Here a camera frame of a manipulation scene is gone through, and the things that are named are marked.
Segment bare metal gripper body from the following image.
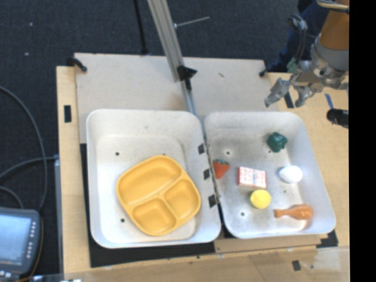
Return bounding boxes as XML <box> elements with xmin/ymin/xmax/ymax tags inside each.
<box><xmin>290</xmin><ymin>59</ymin><xmax>350</xmax><ymax>92</ymax></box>

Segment yellow ball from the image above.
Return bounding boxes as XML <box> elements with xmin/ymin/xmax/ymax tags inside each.
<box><xmin>249</xmin><ymin>189</ymin><xmax>272</xmax><ymax>210</ymax></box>

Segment orange chicken drumstick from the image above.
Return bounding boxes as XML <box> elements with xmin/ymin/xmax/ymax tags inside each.
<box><xmin>273</xmin><ymin>204</ymin><xmax>313</xmax><ymax>221</ymax></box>

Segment black cylinder on white bracket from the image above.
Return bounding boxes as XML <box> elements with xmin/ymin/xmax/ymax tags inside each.
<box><xmin>326</xmin><ymin>108</ymin><xmax>350</xmax><ymax>129</ymax></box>

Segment green bell pepper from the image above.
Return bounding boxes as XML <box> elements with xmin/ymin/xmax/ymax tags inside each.
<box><xmin>266</xmin><ymin>132</ymin><xmax>288</xmax><ymax>153</ymax></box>

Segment red and white carton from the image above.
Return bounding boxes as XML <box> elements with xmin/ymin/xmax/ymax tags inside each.
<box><xmin>236</xmin><ymin>166</ymin><xmax>268</xmax><ymax>190</ymax></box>

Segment white egg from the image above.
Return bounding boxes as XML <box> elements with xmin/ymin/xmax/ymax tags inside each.
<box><xmin>278</xmin><ymin>164</ymin><xmax>304</xmax><ymax>184</ymax></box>

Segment white plastic tray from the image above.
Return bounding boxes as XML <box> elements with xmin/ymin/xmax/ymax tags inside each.
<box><xmin>203</xmin><ymin>110</ymin><xmax>337</xmax><ymax>240</ymax></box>
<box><xmin>86</xmin><ymin>108</ymin><xmax>222</xmax><ymax>249</ymax></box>

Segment pale wood board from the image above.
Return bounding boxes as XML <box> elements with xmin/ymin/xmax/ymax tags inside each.
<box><xmin>73</xmin><ymin>52</ymin><xmax>330</xmax><ymax>254</ymax></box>

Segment red strawberry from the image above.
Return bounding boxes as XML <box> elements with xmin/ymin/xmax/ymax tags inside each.
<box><xmin>212</xmin><ymin>158</ymin><xmax>231</xmax><ymax>180</ymax></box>

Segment yellow divided plate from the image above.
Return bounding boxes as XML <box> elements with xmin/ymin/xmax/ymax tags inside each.
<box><xmin>115</xmin><ymin>155</ymin><xmax>203</xmax><ymax>237</ymax></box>

